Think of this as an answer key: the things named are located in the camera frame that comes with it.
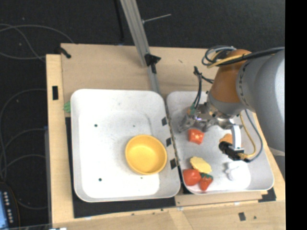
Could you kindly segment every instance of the wooden table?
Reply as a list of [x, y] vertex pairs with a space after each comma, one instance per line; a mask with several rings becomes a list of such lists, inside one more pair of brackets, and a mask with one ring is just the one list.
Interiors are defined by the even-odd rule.
[[[258, 202], [267, 191], [205, 196], [184, 195], [180, 191], [175, 197], [176, 207], [74, 218], [65, 126], [65, 117], [69, 114], [63, 110], [64, 103], [77, 89], [148, 90], [150, 82], [133, 46], [61, 46], [72, 55], [70, 59], [64, 55], [47, 55], [53, 227], [70, 230], [116, 230], [123, 227], [134, 230], [285, 229], [285, 181], [266, 144], [265, 152], [275, 179], [275, 201]], [[201, 66], [204, 49], [151, 47], [151, 53], [162, 58], [157, 64], [157, 77], [164, 98], [173, 91], [197, 90], [193, 66], [198, 66], [207, 78], [215, 77], [216, 69], [208, 70]], [[53, 95], [55, 89], [58, 98]], [[204, 82], [203, 90], [209, 89], [210, 84]]]

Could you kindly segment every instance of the black clamp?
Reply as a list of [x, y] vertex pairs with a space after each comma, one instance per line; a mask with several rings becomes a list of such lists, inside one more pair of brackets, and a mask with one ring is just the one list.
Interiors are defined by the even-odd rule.
[[158, 63], [159, 60], [161, 60], [161, 58], [158, 57], [158, 56], [153, 56], [151, 54], [147, 54], [147, 55], [145, 55], [145, 60], [146, 60], [147, 66], [151, 66], [152, 67], [152, 72], [154, 74], [156, 74], [157, 70], [155, 68], [155, 65], [156, 65], [156, 63]]

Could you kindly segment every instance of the screen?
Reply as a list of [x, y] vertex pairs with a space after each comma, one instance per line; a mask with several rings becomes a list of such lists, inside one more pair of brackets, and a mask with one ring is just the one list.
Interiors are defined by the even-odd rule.
[[8, 227], [8, 221], [6, 219], [4, 202], [3, 202], [3, 194], [0, 191], [0, 229], [6, 229]]

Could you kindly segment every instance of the orange block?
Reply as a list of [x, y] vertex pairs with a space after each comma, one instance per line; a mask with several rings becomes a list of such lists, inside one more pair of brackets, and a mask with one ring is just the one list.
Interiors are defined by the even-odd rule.
[[195, 128], [189, 129], [188, 134], [189, 134], [189, 142], [194, 142], [197, 144], [201, 144], [203, 137], [205, 136], [205, 133]]

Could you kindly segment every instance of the red object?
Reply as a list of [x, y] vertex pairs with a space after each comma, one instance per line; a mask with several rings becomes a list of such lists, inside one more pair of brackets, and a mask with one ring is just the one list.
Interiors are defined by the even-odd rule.
[[208, 186], [212, 183], [213, 177], [209, 174], [201, 173], [200, 187], [202, 191], [206, 191]]
[[187, 169], [183, 171], [183, 180], [187, 186], [193, 186], [201, 180], [201, 174], [198, 170]]
[[195, 128], [189, 129], [188, 134], [189, 134], [189, 142], [195, 142], [198, 145], [202, 143], [203, 137], [205, 136], [205, 133]]

